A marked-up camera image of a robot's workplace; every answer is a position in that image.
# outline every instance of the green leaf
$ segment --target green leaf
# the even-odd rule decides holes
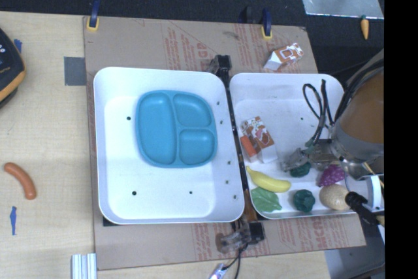
[[[281,210],[279,197],[277,194],[267,191],[264,188],[254,188],[251,190],[251,198],[254,207],[259,212],[272,212],[273,210]]]

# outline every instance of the gray floor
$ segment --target gray floor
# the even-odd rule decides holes
[[[385,243],[379,228],[362,222],[366,246],[327,250],[331,279],[384,279]]]

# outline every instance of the white tray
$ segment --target white tray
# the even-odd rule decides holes
[[[325,74],[242,73],[231,79],[230,90],[237,127],[240,127],[245,120],[260,116],[275,142],[278,153],[278,160],[271,163],[261,163],[259,160],[250,163],[246,160],[245,164],[253,170],[292,183],[289,191],[277,193],[282,206],[281,210],[259,211],[260,215],[265,218],[280,219],[353,213],[352,210],[332,210],[321,204],[319,201],[320,187],[317,186],[319,173],[315,168],[311,168],[309,174],[302,178],[293,178],[289,172],[284,172],[280,167],[280,163],[288,159],[289,155],[297,148],[304,148],[304,143],[312,137],[316,130],[318,119],[309,109],[303,96],[302,87],[309,83],[321,95],[322,79],[326,80],[331,115],[335,115],[344,90],[339,81],[331,76]],[[306,93],[312,106],[316,107],[316,111],[319,112],[319,106],[312,91],[306,90]],[[324,129],[321,138],[325,139],[328,136],[328,131]],[[247,178],[249,189],[256,188],[257,186],[252,182],[248,173]],[[315,197],[315,204],[309,213],[298,211],[293,206],[293,195],[300,189],[311,191]]]
[[[99,206],[116,224],[231,222],[244,194],[225,87],[210,73],[108,67],[93,82]],[[216,121],[217,152],[201,167],[147,163],[135,135],[135,108],[153,90],[200,95]]]

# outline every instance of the blue plate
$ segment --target blue plate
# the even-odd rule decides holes
[[[198,95],[159,90],[140,97],[135,118],[138,147],[158,167],[198,167],[216,154],[209,104]]]

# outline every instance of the cardboard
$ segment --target cardboard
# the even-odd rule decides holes
[[[308,34],[302,27],[272,26],[264,40],[260,25],[102,17],[96,31],[86,29],[88,120],[93,190],[95,252],[99,270],[214,259],[230,259],[216,248],[216,236],[229,223],[112,225],[103,219],[97,196],[93,78],[109,66],[205,71],[214,56],[230,55],[236,73],[317,73]],[[277,71],[263,69],[269,55],[297,42],[304,57]],[[266,238],[243,257],[290,254],[365,245],[356,214],[263,221]]]

